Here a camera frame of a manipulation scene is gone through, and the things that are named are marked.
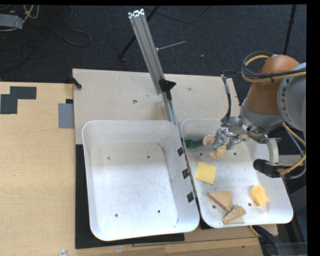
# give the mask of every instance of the yellow square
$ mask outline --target yellow square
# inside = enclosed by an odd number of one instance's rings
[[[216,172],[217,167],[205,162],[198,161],[195,170],[195,178],[197,180],[213,185],[216,178]]]

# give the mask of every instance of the robotic arm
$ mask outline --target robotic arm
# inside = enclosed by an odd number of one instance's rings
[[[266,60],[260,70],[258,73],[252,72],[248,65],[261,58]],[[286,55],[259,51],[243,59],[241,75],[252,82],[247,97],[241,104],[239,116],[230,116],[228,110],[214,136],[212,147],[216,151],[226,145],[229,150],[235,144],[249,139],[267,144],[269,161],[256,159],[254,168],[272,178],[285,177],[306,161],[306,153],[291,168],[284,169],[279,163],[277,144],[280,139],[268,138],[268,133],[281,124],[291,136],[306,146],[306,63],[299,64]],[[224,73],[221,78],[228,88]],[[286,123],[302,131],[304,140],[292,132]]]

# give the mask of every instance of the black pole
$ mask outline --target black pole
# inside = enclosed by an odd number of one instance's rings
[[[295,22],[296,7],[297,7],[296,4],[293,4],[293,5],[292,5],[291,15],[290,15],[290,19],[289,19],[289,27],[288,27],[288,31],[287,31],[287,33],[286,33],[286,40],[285,40],[283,55],[287,55],[289,38],[290,38],[290,34],[291,34],[291,28],[292,28],[292,24]]]
[[[156,5],[154,7],[154,9],[152,10],[152,12],[149,14],[149,16],[146,18],[146,21],[148,22],[152,16],[156,13],[156,11],[159,9],[161,5]],[[125,53],[126,51],[130,48],[130,46],[133,44],[133,42],[136,40],[136,36],[132,37],[132,39],[130,40],[130,42],[126,45],[126,47],[124,47],[124,49],[122,50],[122,52],[120,52],[119,54],[119,59],[126,62],[125,57]]]

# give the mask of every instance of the toy bread slice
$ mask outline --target toy bread slice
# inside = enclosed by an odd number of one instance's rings
[[[251,197],[257,206],[262,206],[269,201],[265,194],[265,189],[260,184],[256,184],[252,187]]]
[[[233,194],[231,190],[224,190],[209,193],[209,198],[215,201],[227,213],[231,211],[233,205]]]
[[[239,217],[241,217],[242,215],[245,215],[245,214],[246,214],[246,210],[245,210],[242,206],[240,206],[240,205],[237,204],[237,205],[232,209],[232,211],[230,211],[230,212],[224,217],[224,219],[222,220],[222,222],[223,222],[224,224],[227,224],[227,223],[233,221],[234,219],[239,218]]]

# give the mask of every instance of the white tray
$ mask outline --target white tray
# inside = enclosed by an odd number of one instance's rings
[[[178,128],[166,120],[82,129],[89,221],[100,240],[190,232],[200,221]]]
[[[218,119],[188,119],[181,125],[183,139],[201,139],[207,135],[215,135],[220,127]],[[203,220],[213,228],[227,228],[236,226],[285,224],[293,218],[293,209],[282,178],[268,177],[253,168],[255,159],[269,160],[269,151],[266,144],[258,144],[253,140],[236,144],[233,149],[227,150],[220,160],[210,158],[212,146],[187,148],[186,154],[193,177],[195,192],[198,198],[200,214]],[[198,161],[216,167],[214,184],[195,179]],[[265,188],[269,202],[257,206],[251,199],[251,188],[260,184]],[[226,212],[219,206],[213,208],[210,192],[231,190],[233,204],[241,205],[246,214],[223,224]]]

